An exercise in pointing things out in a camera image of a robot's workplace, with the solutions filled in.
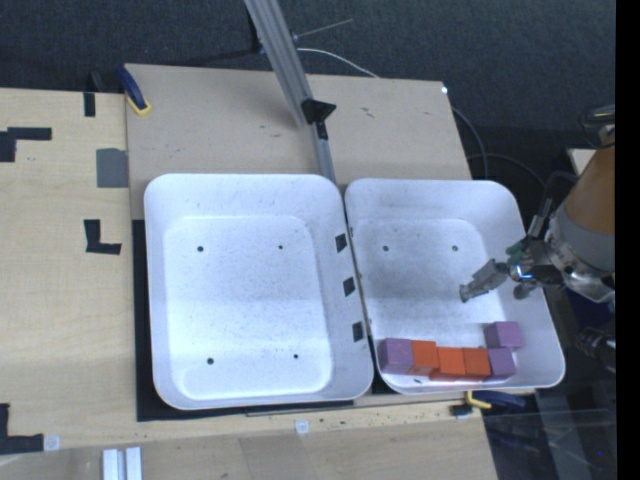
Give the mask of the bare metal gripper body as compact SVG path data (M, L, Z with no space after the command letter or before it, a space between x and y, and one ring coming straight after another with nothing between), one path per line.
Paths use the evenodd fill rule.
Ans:
M583 261L564 242L533 241L522 258L522 281L565 287L594 303L614 303L613 275Z

